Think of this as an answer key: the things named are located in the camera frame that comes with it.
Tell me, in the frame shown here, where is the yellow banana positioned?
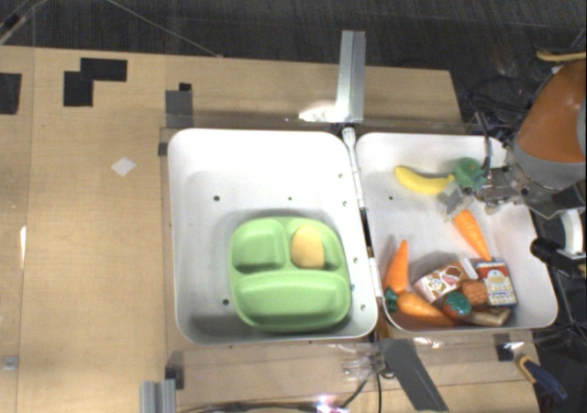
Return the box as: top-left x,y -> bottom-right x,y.
393,164 -> 457,196

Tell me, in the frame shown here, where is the tan bread slice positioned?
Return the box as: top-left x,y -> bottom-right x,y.
466,306 -> 513,329

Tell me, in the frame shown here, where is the green divided plate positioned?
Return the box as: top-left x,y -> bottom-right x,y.
227,215 -> 354,335

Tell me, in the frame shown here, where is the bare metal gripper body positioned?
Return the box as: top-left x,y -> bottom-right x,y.
473,164 -> 536,210

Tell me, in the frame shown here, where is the red strawberry with green top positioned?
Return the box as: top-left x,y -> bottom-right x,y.
440,291 -> 473,323

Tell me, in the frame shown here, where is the white plastic tray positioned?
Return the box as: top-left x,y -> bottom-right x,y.
166,128 -> 380,347
355,131 -> 560,334

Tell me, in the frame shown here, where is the orange carrot with green top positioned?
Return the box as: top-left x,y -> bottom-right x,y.
383,287 -> 456,328

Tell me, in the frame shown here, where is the yellow bread roll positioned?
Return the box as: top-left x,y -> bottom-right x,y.
290,224 -> 327,271

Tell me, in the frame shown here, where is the black cylinder on white bracket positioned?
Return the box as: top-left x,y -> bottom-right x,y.
530,208 -> 587,275

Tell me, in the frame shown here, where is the red and blue carton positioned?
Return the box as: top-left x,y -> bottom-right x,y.
473,257 -> 519,308

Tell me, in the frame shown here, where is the orange-brown biscuit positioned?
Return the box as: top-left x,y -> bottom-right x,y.
460,278 -> 489,307

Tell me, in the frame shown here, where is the white printed carton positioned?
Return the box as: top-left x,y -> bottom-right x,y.
412,258 -> 481,305

